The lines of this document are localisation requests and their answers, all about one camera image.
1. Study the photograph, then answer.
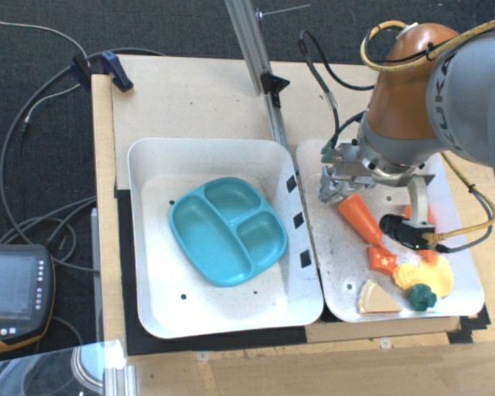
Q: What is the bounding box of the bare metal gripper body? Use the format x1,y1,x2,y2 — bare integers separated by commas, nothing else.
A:
326,141,417,190

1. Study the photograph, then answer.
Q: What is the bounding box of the orange plastic bottle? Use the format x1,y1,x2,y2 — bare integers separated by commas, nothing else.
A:
337,192,387,249

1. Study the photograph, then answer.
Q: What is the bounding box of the white plastic tray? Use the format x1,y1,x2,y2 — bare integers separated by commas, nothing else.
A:
126,137,325,340
295,138,486,323

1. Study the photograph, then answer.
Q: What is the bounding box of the red block with yellow stars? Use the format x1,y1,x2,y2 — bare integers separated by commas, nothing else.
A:
367,245,398,277

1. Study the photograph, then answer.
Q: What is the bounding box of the yellow biscuit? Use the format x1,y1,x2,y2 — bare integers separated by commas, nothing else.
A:
391,262,422,292

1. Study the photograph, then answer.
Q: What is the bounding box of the beige pizza slice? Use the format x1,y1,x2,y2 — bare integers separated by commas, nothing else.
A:
356,279,403,316

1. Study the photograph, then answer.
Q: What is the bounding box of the pale yellow round bread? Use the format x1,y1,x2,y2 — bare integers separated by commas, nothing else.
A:
417,253,455,299

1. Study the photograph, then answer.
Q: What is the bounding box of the blue divided plate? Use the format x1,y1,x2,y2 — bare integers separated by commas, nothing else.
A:
168,177,289,288

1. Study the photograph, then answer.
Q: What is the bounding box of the green broccoli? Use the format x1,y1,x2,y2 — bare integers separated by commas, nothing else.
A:
408,283,438,313

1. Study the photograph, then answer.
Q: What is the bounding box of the pale wood board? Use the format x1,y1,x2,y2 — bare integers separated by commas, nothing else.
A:
110,54,495,344

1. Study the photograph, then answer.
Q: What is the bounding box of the black cylinder on white bracket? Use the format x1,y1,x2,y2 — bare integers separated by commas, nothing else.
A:
378,173,437,251

